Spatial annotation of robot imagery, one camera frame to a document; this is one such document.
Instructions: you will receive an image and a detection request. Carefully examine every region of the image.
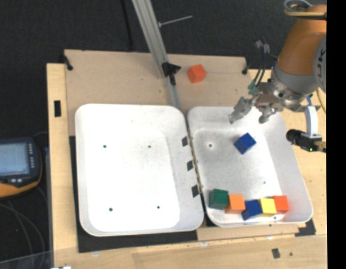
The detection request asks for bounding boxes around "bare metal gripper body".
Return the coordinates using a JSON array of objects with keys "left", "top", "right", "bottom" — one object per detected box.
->
[{"left": 252, "top": 78, "right": 313, "bottom": 112}]

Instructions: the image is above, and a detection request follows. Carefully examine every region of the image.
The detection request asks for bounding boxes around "pale wooden board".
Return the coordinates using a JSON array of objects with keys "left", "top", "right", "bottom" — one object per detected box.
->
[{"left": 63, "top": 48, "right": 308, "bottom": 242}]

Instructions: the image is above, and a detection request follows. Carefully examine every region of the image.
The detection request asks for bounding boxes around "white plastic tray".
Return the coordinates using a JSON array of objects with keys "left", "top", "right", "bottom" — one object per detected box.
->
[
  {"left": 74, "top": 103, "right": 205, "bottom": 238},
  {"left": 186, "top": 105, "right": 314, "bottom": 229}
]

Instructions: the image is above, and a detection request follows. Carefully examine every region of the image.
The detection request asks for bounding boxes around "black cylinder on white bracket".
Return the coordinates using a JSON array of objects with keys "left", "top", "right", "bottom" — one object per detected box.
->
[{"left": 285, "top": 105, "right": 326, "bottom": 153}]

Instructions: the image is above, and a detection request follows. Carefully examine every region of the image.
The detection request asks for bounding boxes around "yellow cube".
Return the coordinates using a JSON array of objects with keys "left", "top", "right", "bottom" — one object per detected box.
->
[{"left": 259, "top": 197, "right": 278, "bottom": 216}]

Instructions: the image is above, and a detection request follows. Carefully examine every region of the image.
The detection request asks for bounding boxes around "green cube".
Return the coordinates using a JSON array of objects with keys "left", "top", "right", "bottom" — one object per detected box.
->
[{"left": 207, "top": 188, "right": 230, "bottom": 211}]

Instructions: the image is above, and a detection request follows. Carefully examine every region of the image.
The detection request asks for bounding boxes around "blue cube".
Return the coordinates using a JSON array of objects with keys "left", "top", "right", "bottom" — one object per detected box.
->
[
  {"left": 241, "top": 199, "right": 264, "bottom": 222},
  {"left": 233, "top": 132, "right": 257, "bottom": 155}
]

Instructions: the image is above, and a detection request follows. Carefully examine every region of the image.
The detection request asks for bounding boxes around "orange cube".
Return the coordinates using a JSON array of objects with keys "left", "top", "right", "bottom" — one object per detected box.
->
[
  {"left": 187, "top": 63, "right": 207, "bottom": 84},
  {"left": 224, "top": 193, "right": 247, "bottom": 215},
  {"left": 272, "top": 195, "right": 290, "bottom": 214}
]

